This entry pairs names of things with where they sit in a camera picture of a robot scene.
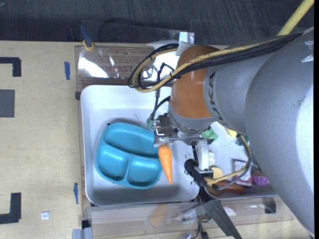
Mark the thin black rod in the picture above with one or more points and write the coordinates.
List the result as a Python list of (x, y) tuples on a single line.
[(194, 151)]

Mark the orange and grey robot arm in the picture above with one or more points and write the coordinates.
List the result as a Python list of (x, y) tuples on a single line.
[(269, 103)]

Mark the white plastic tray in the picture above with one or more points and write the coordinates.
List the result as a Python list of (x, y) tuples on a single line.
[(224, 148), (112, 101)]

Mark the black cylinder on white bracket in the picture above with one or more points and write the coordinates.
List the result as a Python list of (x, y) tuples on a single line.
[(203, 155)]

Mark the brown sausage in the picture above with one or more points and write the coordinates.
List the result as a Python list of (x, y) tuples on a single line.
[(234, 188)]

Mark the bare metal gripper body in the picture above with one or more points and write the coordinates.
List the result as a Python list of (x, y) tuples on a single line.
[(166, 126)]

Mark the red and white carton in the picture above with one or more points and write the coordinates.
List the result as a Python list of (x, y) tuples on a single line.
[(242, 170)]

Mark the blue divided plate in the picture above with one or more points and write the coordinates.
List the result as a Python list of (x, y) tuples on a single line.
[(117, 158)]

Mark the yellow round biscuit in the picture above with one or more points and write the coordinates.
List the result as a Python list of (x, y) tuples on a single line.
[(217, 172)]

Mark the purple cupcake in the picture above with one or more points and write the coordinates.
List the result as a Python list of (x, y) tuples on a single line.
[(259, 179)]

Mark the orange carrot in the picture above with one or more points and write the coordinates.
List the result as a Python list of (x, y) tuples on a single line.
[(166, 160)]

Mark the white dotted cube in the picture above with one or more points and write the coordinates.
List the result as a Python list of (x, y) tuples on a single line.
[(211, 158)]

